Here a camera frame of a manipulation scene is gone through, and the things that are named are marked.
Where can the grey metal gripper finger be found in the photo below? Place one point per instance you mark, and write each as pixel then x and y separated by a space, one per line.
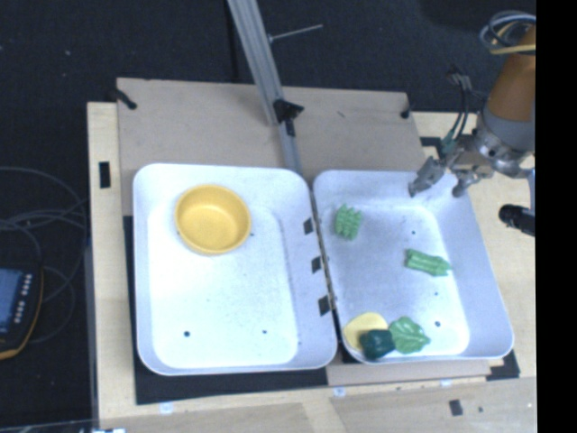
pixel 466 181
pixel 426 175

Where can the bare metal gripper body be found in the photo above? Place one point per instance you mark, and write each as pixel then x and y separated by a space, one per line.
pixel 493 158

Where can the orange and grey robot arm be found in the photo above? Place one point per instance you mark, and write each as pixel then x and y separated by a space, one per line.
pixel 511 93

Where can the green toy asparagus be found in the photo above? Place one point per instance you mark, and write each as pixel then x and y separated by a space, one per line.
pixel 426 262

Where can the light green toy lettuce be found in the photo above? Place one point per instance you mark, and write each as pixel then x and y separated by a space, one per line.
pixel 348 222

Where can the white plastic tray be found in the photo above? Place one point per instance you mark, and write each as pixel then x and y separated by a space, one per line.
pixel 387 282
pixel 225 296

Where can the green toy leaf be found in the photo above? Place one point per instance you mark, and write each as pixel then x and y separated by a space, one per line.
pixel 409 335

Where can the yellow toy food piece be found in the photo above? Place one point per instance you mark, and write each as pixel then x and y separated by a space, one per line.
pixel 363 325

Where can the dark green toy pepper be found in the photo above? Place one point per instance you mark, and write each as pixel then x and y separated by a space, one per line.
pixel 378 344

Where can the yellow bowl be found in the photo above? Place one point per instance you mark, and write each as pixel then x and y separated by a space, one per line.
pixel 212 219

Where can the brown cardboard board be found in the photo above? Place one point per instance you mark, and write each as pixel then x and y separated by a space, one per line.
pixel 203 124

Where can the black cylinder on white bracket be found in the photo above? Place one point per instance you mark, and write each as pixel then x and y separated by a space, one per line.
pixel 516 218

